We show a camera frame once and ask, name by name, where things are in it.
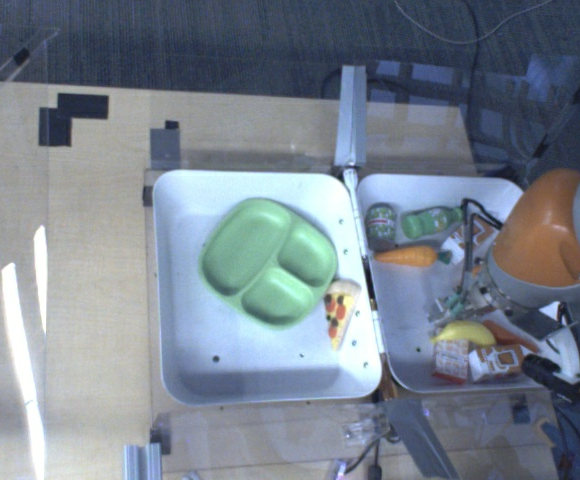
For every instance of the black cylinder on white bracket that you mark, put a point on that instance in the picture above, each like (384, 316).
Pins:
(545, 370)

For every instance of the white and orange carton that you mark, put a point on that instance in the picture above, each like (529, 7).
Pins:
(457, 243)

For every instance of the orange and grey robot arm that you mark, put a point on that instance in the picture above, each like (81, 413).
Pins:
(535, 238)

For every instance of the green can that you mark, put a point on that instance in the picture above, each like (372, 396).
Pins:
(381, 220)

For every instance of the orange and white packet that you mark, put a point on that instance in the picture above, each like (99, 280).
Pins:
(451, 360)

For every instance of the white plastic tray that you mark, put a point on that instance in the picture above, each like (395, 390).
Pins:
(405, 298)
(250, 368)

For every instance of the orange sausage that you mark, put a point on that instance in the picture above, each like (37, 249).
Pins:
(507, 337)

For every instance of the yellow banana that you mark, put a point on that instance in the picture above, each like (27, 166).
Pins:
(467, 333)

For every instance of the green bottle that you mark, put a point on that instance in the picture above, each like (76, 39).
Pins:
(427, 222)

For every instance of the green divided plate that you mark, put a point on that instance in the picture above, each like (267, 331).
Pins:
(260, 253)

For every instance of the brown and white carton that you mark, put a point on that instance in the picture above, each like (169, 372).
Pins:
(495, 363)

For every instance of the yellow pizza slice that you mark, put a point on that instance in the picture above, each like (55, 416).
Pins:
(339, 313)

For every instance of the orange carrot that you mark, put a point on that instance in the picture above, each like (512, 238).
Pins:
(407, 256)

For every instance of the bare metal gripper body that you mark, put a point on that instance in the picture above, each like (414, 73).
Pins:
(485, 299)

